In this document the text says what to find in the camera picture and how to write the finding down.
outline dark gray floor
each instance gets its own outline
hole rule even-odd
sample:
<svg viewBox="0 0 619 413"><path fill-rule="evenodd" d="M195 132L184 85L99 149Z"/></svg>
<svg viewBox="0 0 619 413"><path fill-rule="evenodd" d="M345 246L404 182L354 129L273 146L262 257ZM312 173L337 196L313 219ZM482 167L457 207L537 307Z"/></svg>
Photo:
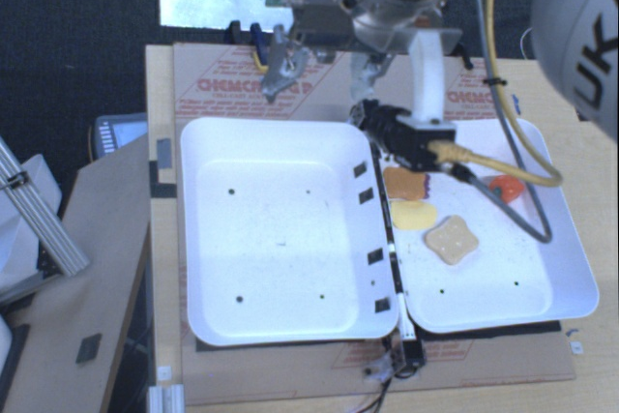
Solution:
<svg viewBox="0 0 619 413"><path fill-rule="evenodd" d="M521 57L530 4L496 1L499 56ZM222 42L219 32L160 27L158 8L158 0L0 0L0 135L19 159L42 153L67 189L87 164L94 120L145 110L144 46ZM464 30L471 54L480 55L474 0L450 0L445 17ZM143 328L138 316L133 336ZM145 362L129 351L114 413L131 401L128 412L143 408L133 394L143 384Z"/></svg>

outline empty white tray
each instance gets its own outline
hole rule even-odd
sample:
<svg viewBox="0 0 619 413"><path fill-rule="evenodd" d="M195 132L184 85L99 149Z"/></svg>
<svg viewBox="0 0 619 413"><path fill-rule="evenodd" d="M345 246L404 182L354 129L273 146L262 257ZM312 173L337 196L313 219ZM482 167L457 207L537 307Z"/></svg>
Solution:
<svg viewBox="0 0 619 413"><path fill-rule="evenodd" d="M202 118L181 136L188 313L214 345L375 339L398 320L365 136Z"/></svg>
<svg viewBox="0 0 619 413"><path fill-rule="evenodd" d="M548 159L538 129L526 121L520 125ZM458 122L457 143L514 163L496 120ZM528 170L547 175L528 154L523 152L523 157ZM481 166L470 168L480 178L499 174ZM578 318L596 308L598 286L563 192L537 191L553 233L549 244L534 240L471 186L445 174L431 174L429 198L424 201L437 208L438 222L460 215L480 245L452 266L426 247L425 231L395 229L406 305L415 322L431 332L449 333ZM510 205L542 229L528 192Z"/></svg>

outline red toy tomato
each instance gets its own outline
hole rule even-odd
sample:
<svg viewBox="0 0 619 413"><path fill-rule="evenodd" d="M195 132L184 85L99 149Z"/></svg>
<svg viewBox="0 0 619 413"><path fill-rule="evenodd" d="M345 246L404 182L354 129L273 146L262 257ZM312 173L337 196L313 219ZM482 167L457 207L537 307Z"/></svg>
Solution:
<svg viewBox="0 0 619 413"><path fill-rule="evenodd" d="M496 176L490 183L490 189L501 197L505 203L510 203L524 191L524 185L512 176Z"/></svg>

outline wooden table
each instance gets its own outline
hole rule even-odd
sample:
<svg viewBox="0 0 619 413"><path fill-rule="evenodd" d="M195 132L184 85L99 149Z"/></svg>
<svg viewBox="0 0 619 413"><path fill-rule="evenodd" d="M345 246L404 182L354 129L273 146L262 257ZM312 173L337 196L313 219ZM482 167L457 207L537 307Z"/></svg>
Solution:
<svg viewBox="0 0 619 413"><path fill-rule="evenodd" d="M150 160L161 136L174 136L173 51L147 50ZM502 60L501 75L517 93L521 117L545 137L553 162L563 172L564 194L600 288L600 304L589 317L564 321L564 330L582 344L575 355L576 380L540 384L418 391L387 395L381 411L593 412L619 408L619 320L617 281L617 146L594 125L578 120L533 61ZM175 183L175 163L159 171L161 183ZM169 377L158 385L181 383L176 207L169 198L152 201L152 257L156 365ZM368 398L309 398L187 407L190 413L352 412Z"/></svg>

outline gray cable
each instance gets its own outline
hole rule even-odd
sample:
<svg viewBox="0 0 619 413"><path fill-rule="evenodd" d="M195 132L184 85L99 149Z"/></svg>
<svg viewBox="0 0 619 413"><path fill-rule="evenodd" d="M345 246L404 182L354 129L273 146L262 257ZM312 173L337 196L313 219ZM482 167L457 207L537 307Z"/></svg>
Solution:
<svg viewBox="0 0 619 413"><path fill-rule="evenodd" d="M484 19L484 2L483 0L477 0L477 16L478 22L480 26L480 36L482 40L482 52L484 55L484 61L486 64L486 73L488 79L496 78L496 74L492 70L492 66L490 65L490 57L487 51L487 37L486 37L486 20ZM512 149L512 153L514 154L514 158L516 159L516 163L518 167L523 170L526 170L524 165L524 161L522 160L522 155L516 146L516 142L514 137L512 136L512 132L508 125L507 119L505 118L505 113L503 112L503 108L501 108L501 104L498 100L498 95L496 92L496 88L493 85L490 85L490 94L492 95L492 102L494 104L494 109L496 111L496 116L501 123L501 128L503 129L503 133L505 134L507 141ZM478 191L480 191L483 195L489 198L492 203L494 203L497 207L499 207L512 221L514 221L519 227L524 229L528 234L533 236L536 240L541 243L549 243L552 240L552 230L550 229L550 224L548 222L548 218L545 214L544 207L542 206L542 202L538 196L537 190L535 187L529 183L525 183L529 194L531 195L531 199L533 200L533 205L535 206L535 210L540 216L540 222L542 223L542 227L544 228L544 234L541 234L537 231L531 224L525 221L513 208L507 205L507 203L503 202L488 186L482 183L476 177L471 179L471 185L473 185Z"/></svg>

